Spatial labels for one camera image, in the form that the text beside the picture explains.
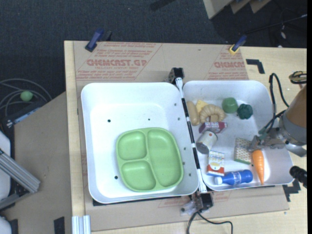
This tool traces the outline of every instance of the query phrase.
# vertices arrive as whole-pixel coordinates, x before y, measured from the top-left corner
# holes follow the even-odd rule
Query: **beige croissant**
[[[199,113],[200,123],[204,123],[207,117],[210,116],[217,116],[216,121],[222,121],[226,117],[226,114],[223,109],[218,106],[215,106],[213,104],[206,105]]]

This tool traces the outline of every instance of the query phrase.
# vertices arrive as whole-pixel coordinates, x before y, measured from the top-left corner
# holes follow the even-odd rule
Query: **blue plastic bottle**
[[[241,183],[249,183],[253,179],[253,174],[250,170],[244,170],[239,172],[230,172],[223,177],[217,176],[214,178],[214,183],[216,185],[221,185],[222,183],[229,185],[238,185]]]

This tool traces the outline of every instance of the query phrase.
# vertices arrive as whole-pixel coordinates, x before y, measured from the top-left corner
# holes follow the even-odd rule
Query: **orange carrot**
[[[257,171],[261,185],[264,184],[264,157],[261,150],[253,151],[253,165]]]

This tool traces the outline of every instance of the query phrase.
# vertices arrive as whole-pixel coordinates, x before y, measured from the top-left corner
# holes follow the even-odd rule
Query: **metal can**
[[[202,154],[209,154],[209,150],[218,140],[217,135],[211,131],[205,131],[196,142],[196,148]]]

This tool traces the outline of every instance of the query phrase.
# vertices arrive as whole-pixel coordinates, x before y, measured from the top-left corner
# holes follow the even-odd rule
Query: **green plate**
[[[183,165],[174,136],[163,128],[141,128],[121,134],[117,162],[125,185],[136,192],[164,190],[183,178]]]

